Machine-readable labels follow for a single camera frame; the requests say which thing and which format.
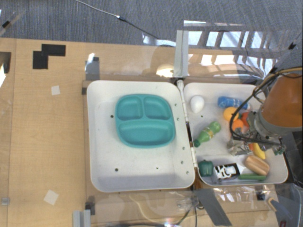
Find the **teal plate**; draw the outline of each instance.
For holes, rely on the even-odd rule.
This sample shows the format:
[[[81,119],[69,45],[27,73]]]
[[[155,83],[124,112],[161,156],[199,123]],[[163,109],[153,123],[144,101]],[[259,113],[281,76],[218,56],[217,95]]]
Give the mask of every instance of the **teal plate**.
[[[137,148],[168,145],[175,138],[171,108],[162,97],[132,94],[121,97],[115,110],[120,140]]]

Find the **white egg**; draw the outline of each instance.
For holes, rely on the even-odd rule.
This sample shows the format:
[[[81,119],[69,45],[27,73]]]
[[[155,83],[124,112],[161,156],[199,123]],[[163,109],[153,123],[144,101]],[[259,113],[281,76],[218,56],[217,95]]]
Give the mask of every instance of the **white egg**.
[[[197,114],[200,112],[204,107],[205,101],[200,95],[193,96],[190,100],[190,107],[191,110]]]

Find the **cable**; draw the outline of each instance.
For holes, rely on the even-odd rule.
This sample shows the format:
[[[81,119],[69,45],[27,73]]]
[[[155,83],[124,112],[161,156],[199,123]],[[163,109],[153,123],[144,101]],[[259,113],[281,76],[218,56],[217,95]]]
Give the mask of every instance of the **cable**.
[[[124,18],[124,17],[122,17],[122,16],[120,16],[120,15],[113,14],[113,13],[109,13],[109,12],[106,12],[106,11],[104,11],[104,10],[98,9],[98,8],[93,7],[92,5],[89,5],[88,3],[82,2],[82,1],[80,1],[80,0],[73,0],[73,1],[78,2],[78,3],[81,3],[81,4],[85,5],[85,6],[88,6],[88,7],[90,7],[91,9],[97,10],[97,11],[99,11],[99,12],[101,12],[101,13],[105,13],[105,14],[108,14],[108,15],[110,15],[110,16],[114,16],[114,17],[116,17],[117,19],[119,19],[120,21],[123,21],[123,22],[129,24],[130,26],[133,26],[134,28],[136,28],[136,29],[142,31],[143,33],[146,33],[146,34],[148,34],[148,35],[154,37],[155,39],[159,40],[158,37],[156,37],[156,36],[154,36],[153,34],[151,34],[151,33],[147,32],[147,31],[145,31],[145,30],[139,28],[138,26],[136,26],[136,25],[134,25],[133,23],[127,21],[126,18]]]
[[[296,76],[296,77],[290,77],[290,76],[288,76],[288,75],[283,75],[283,74],[282,74],[282,76],[283,76],[283,77],[286,77],[286,78],[296,79],[296,78],[301,78],[303,75]]]
[[[150,223],[136,223],[136,224],[117,224],[117,225],[112,225],[110,227],[132,227],[132,226],[153,226],[153,227],[165,227],[163,224],[150,224]]]
[[[197,216],[197,210],[196,210],[196,207],[194,207],[194,210],[195,210],[195,217],[196,217],[196,221],[195,221],[195,227],[197,227],[197,224],[198,224],[198,216]]]
[[[189,212],[190,210],[186,212],[186,214],[182,217],[182,219],[179,220],[179,222],[176,223],[176,225],[180,225],[183,222],[183,220],[188,216]]]
[[[106,13],[106,14],[108,14],[108,15],[114,16],[114,17],[116,17],[116,18],[119,18],[119,17],[120,17],[119,15],[116,15],[116,14],[113,14],[113,13],[109,13],[109,12],[106,12],[106,11],[104,11],[104,10],[100,10],[100,9],[98,9],[98,8],[95,8],[95,7],[89,5],[89,4],[85,3],[85,2],[82,2],[82,1],[80,1],[80,0],[74,0],[74,1],[76,1],[76,2],[78,2],[78,3],[81,3],[81,4],[85,5],[85,6],[88,6],[88,7],[90,7],[91,9],[94,9],[94,10],[97,10],[97,11],[99,11],[99,12]]]
[[[275,72],[273,74],[268,75],[260,85],[258,85],[258,86],[255,87],[255,89],[253,90],[252,94],[237,108],[237,110],[233,113],[233,115],[231,117],[231,120],[230,120],[230,123],[229,123],[229,128],[230,128],[230,132],[232,134],[232,138],[234,140],[243,140],[243,141],[247,141],[247,142],[256,142],[256,143],[263,143],[263,144],[270,144],[270,145],[275,145],[276,144],[276,143],[271,142],[271,141],[264,141],[264,140],[257,140],[257,139],[251,139],[251,138],[243,137],[242,135],[237,134],[232,129],[232,123],[233,123],[233,120],[234,120],[235,116],[243,108],[243,106],[252,97],[255,97],[256,94],[259,91],[261,91],[264,86],[266,86],[267,84],[271,84],[279,75],[283,75],[283,73],[287,73],[287,72],[291,72],[291,71],[298,71],[298,70],[302,70],[302,67],[294,67],[294,68],[289,68],[289,69],[285,69],[285,70],[280,70],[278,72]]]
[[[261,98],[259,98],[259,97],[257,97],[256,95],[254,95],[254,98],[255,98],[259,103],[261,103],[261,104],[264,103],[264,100],[261,99]]]

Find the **white tray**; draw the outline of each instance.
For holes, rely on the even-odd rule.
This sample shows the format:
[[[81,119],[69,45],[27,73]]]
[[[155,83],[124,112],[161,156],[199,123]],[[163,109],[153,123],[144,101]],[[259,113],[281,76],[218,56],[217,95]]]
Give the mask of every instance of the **white tray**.
[[[212,161],[214,166],[228,163],[239,163],[244,166],[247,155],[234,157],[227,151],[226,143],[229,141],[231,135],[229,132],[229,122],[223,118],[224,109],[217,106],[217,99],[220,96],[228,96],[245,100],[251,95],[253,88],[253,85],[215,83],[190,83],[185,86],[184,97],[193,140],[212,121],[218,121],[222,127],[221,131],[210,141],[204,142],[198,148],[195,148],[198,162],[208,160]],[[197,114],[191,111],[189,105],[190,99],[195,95],[201,95],[205,100],[203,110]],[[252,106],[252,110],[258,110],[260,107],[260,103],[254,98],[249,103]],[[268,150],[266,151],[265,161],[269,164],[270,171],[264,181],[233,179],[214,184],[211,177],[201,177],[201,179],[210,186],[283,183],[288,176],[284,157],[282,155],[275,156],[272,150]],[[243,173],[251,173],[251,171],[246,168]]]
[[[116,132],[115,106],[129,94],[154,94],[169,103],[176,136],[159,148],[124,145]],[[94,81],[87,90],[91,180],[103,192],[176,189],[195,179],[179,90],[166,82]]]

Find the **metal bracket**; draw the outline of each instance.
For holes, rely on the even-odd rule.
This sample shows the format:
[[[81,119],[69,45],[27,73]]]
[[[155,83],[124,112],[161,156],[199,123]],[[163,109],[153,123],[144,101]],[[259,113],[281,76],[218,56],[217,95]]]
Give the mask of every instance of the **metal bracket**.
[[[87,202],[85,203],[85,209],[90,210],[91,215],[95,215],[95,197],[89,196]]]
[[[193,159],[194,168],[197,168],[198,164],[197,164],[197,158],[196,158],[196,154],[195,154],[195,148],[191,147],[190,151],[191,151],[191,156],[192,156],[192,159]]]
[[[93,57],[91,61],[86,61],[85,63],[85,79],[87,81],[100,80],[99,57]]]
[[[91,227],[90,210],[74,211],[72,214],[72,227]]]
[[[0,52],[0,68],[3,66],[4,73],[9,73],[11,52]]]
[[[216,199],[213,189],[203,189],[202,191],[195,191],[195,193],[215,226],[232,226]]]
[[[188,31],[177,30],[174,77],[188,76]]]
[[[9,205],[10,203],[10,198],[1,198],[1,205]]]

